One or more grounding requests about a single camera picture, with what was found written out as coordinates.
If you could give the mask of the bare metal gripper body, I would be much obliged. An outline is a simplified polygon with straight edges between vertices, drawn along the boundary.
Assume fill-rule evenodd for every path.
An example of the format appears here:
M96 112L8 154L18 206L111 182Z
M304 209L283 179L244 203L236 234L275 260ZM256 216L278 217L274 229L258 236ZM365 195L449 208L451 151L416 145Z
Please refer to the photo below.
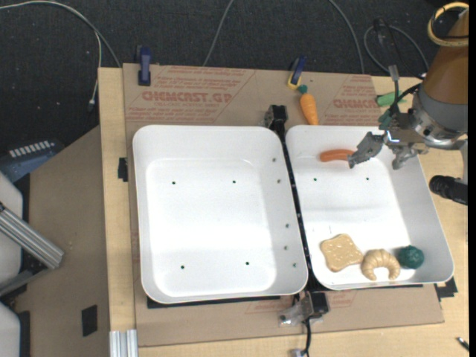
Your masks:
M432 119L426 112L409 109L382 115L384 144L392 149L427 152L429 148L459 149L466 142L466 134L449 129Z

